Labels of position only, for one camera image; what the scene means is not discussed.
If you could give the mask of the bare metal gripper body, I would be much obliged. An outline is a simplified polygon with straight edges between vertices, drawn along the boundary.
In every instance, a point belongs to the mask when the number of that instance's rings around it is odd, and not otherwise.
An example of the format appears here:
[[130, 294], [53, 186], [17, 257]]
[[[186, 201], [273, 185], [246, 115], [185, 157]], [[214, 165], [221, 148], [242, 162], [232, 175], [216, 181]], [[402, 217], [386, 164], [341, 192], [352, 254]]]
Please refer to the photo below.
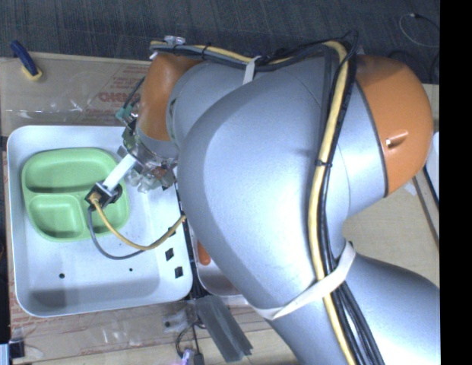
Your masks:
[[139, 192], [168, 189], [176, 181], [174, 169], [178, 163], [178, 149], [171, 141], [151, 138], [140, 128], [127, 126], [118, 154], [123, 157], [130, 154], [135, 159], [127, 180]]

